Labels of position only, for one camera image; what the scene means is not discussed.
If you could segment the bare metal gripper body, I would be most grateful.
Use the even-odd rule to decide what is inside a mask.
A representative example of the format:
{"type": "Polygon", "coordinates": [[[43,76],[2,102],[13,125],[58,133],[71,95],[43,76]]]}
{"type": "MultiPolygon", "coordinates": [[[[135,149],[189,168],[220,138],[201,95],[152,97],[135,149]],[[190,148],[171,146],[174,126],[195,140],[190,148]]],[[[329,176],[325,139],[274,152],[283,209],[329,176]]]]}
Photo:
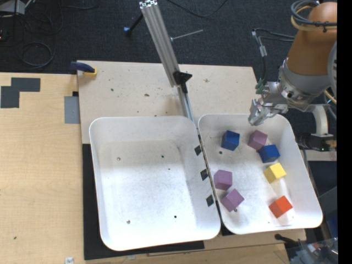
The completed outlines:
{"type": "Polygon", "coordinates": [[[315,99],[315,94],[300,90],[285,81],[268,81],[259,87],[259,103],[270,113],[286,113],[289,108],[306,112],[315,99]]]}

